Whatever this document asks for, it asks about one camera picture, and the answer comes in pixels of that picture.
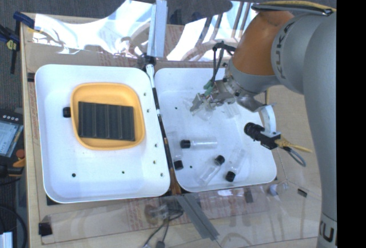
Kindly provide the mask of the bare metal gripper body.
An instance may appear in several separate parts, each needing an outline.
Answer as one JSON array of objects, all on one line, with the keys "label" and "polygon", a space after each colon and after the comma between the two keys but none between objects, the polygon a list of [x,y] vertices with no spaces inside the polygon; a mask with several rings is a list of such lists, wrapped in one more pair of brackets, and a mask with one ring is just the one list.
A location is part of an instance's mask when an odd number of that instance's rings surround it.
[{"label": "bare metal gripper body", "polygon": [[204,90],[203,95],[207,103],[221,106],[224,103],[235,103],[244,89],[234,79],[223,78],[214,82],[208,81]]}]

